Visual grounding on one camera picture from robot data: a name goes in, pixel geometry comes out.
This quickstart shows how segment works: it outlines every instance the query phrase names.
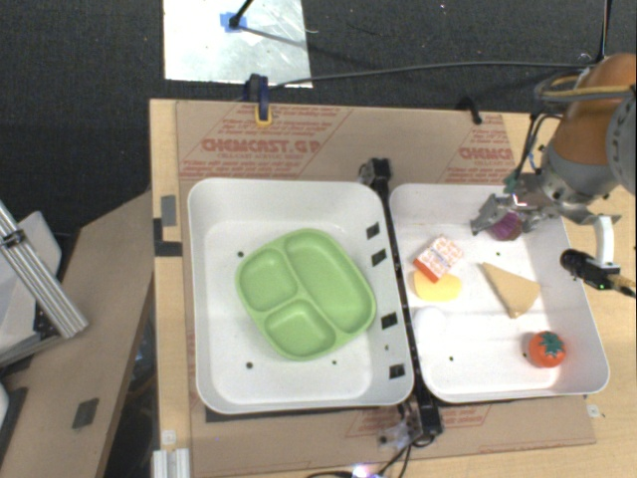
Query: green plate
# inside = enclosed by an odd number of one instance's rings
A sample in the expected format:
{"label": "green plate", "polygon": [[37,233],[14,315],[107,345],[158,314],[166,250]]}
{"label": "green plate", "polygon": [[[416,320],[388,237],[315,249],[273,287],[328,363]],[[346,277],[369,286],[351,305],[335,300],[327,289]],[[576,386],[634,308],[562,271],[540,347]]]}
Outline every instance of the green plate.
{"label": "green plate", "polygon": [[328,234],[303,229],[246,257],[235,277],[261,333],[289,359],[314,359],[364,332],[376,301],[356,265]]}

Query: tan triangle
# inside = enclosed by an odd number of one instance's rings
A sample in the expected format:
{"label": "tan triangle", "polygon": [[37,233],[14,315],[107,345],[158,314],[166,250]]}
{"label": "tan triangle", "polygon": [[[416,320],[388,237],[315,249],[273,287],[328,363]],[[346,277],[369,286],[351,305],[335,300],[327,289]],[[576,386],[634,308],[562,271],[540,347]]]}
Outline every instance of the tan triangle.
{"label": "tan triangle", "polygon": [[539,283],[527,280],[493,264],[483,263],[492,287],[507,307],[509,317],[516,319],[527,312],[539,295]]}

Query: toy tomato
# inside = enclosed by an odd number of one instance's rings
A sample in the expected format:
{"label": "toy tomato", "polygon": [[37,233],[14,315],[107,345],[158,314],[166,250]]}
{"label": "toy tomato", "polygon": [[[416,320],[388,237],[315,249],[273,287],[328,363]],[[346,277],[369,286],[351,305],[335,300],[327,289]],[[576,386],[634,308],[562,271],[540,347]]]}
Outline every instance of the toy tomato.
{"label": "toy tomato", "polygon": [[537,333],[529,342],[529,357],[537,366],[558,366],[566,357],[564,342],[550,331]]}

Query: small box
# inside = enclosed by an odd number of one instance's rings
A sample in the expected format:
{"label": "small box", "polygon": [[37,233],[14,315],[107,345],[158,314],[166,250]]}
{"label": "small box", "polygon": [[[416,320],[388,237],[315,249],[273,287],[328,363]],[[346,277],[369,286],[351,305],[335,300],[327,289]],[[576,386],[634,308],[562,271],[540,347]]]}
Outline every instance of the small box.
{"label": "small box", "polygon": [[462,250],[453,241],[441,235],[415,258],[413,264],[436,283],[462,258],[462,255]]}

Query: black dark floor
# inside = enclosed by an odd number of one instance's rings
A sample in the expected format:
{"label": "black dark floor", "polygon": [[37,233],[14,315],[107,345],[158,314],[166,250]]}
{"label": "black dark floor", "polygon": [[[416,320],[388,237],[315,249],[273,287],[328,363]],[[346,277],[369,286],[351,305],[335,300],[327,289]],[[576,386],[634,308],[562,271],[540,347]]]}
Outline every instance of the black dark floor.
{"label": "black dark floor", "polygon": [[[614,0],[608,53],[635,51],[635,2]],[[314,75],[461,60],[586,62],[603,0],[303,0]],[[167,82],[162,0],[0,0],[0,199],[70,232],[149,183],[150,98],[234,99]],[[280,102],[528,112],[548,70],[472,68],[325,82]]]}

